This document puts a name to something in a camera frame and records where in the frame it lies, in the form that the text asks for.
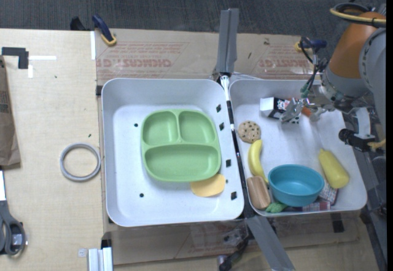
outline wooden table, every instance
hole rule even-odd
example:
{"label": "wooden table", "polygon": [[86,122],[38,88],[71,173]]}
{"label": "wooden table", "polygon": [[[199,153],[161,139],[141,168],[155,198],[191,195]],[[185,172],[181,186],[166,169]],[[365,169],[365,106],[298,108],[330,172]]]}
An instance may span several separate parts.
{"label": "wooden table", "polygon": [[[91,32],[0,29],[1,47],[24,47],[33,77],[5,56],[10,97],[21,152],[21,166],[6,168],[10,212],[21,220],[28,246],[20,257],[0,256],[0,270],[87,270],[86,250],[100,248],[104,232],[101,176],[76,183],[59,166],[71,143],[99,147],[96,63]],[[94,157],[75,150],[68,169],[85,175]],[[297,270],[377,270],[365,226],[356,221],[353,242],[288,248]],[[216,257],[118,265],[116,270],[217,270]],[[258,252],[246,253],[234,270],[269,270]]]}

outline green plate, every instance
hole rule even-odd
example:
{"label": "green plate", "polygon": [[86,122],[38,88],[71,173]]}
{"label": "green plate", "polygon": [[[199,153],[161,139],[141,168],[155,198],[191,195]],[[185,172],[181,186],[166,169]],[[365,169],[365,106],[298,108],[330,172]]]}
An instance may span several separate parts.
{"label": "green plate", "polygon": [[144,119],[141,132],[144,166],[157,180],[200,181],[214,176],[220,169],[217,131],[201,111],[152,112]]}

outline yellow bottle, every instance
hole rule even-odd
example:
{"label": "yellow bottle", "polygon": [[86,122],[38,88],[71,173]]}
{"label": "yellow bottle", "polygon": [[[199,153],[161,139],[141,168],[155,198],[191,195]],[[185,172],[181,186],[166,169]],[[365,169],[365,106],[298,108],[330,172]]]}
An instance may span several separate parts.
{"label": "yellow bottle", "polygon": [[333,188],[339,189],[347,185],[349,182],[349,175],[333,153],[321,149],[318,159],[322,165],[327,181]]}

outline banana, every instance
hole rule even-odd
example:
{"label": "banana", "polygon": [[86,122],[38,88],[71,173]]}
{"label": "banana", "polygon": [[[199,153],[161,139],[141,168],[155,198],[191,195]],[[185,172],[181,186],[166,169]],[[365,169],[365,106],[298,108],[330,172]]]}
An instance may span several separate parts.
{"label": "banana", "polygon": [[248,149],[248,166],[250,168],[251,173],[254,176],[261,176],[263,180],[268,184],[269,180],[265,176],[263,172],[262,165],[260,163],[260,153],[262,151],[262,140],[258,139],[254,141],[250,148]]}

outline black bracket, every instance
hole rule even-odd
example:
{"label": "black bracket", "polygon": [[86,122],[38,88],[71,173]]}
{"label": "black bracket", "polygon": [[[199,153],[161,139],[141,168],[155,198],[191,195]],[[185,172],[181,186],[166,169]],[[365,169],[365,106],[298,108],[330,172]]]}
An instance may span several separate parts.
{"label": "black bracket", "polygon": [[3,47],[1,49],[1,54],[3,56],[18,56],[18,68],[29,68],[29,52],[27,52],[25,48]]}

